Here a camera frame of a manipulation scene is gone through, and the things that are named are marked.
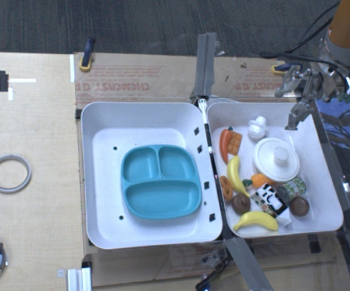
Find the brown pretzel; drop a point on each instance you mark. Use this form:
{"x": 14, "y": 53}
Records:
{"x": 226, "y": 188}

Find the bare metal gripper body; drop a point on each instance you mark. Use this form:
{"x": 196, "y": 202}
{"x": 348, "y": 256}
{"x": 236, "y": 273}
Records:
{"x": 323, "y": 80}

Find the white plastic tray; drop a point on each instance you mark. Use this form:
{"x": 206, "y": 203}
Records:
{"x": 102, "y": 174}
{"x": 320, "y": 199}

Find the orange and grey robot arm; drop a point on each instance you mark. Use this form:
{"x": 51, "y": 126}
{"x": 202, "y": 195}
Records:
{"x": 346, "y": 17}

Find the green small can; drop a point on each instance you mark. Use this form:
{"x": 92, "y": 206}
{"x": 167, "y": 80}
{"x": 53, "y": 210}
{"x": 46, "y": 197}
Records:
{"x": 294, "y": 188}

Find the white crumpled lump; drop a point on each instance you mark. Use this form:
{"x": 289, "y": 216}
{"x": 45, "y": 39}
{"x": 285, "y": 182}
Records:
{"x": 257, "y": 129}

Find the brown cardboard board red print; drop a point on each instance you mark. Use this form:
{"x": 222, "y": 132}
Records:
{"x": 138, "y": 83}

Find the black and white carton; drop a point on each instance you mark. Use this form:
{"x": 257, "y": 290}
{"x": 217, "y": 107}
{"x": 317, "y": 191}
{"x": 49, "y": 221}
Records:
{"x": 267, "y": 199}

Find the brown chocolate doughnut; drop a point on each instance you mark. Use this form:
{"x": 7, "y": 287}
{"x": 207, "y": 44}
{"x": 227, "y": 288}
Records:
{"x": 241, "y": 204}

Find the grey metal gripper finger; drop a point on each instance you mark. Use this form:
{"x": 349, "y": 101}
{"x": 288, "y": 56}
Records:
{"x": 290, "y": 77}
{"x": 299, "y": 112}

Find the orange waffle biscuit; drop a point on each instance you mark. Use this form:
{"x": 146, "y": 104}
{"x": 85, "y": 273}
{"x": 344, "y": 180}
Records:
{"x": 236, "y": 142}

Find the orange pepper with green stem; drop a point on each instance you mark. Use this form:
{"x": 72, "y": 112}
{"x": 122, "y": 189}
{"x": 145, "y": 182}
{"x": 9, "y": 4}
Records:
{"x": 261, "y": 179}

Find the orange carrot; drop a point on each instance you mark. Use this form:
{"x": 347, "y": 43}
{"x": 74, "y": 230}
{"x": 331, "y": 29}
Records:
{"x": 224, "y": 144}

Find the blue divided plate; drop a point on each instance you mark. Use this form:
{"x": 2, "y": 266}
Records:
{"x": 163, "y": 199}

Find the yellow banana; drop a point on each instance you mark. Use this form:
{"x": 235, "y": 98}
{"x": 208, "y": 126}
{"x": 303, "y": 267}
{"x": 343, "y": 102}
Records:
{"x": 258, "y": 220}
{"x": 234, "y": 174}

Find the brown round biscuit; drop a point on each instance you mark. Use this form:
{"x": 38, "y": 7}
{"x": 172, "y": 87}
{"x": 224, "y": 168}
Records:
{"x": 299, "y": 206}

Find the white lidded bowl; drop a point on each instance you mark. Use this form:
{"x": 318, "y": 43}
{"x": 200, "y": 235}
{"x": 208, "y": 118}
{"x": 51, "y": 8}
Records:
{"x": 276, "y": 159}

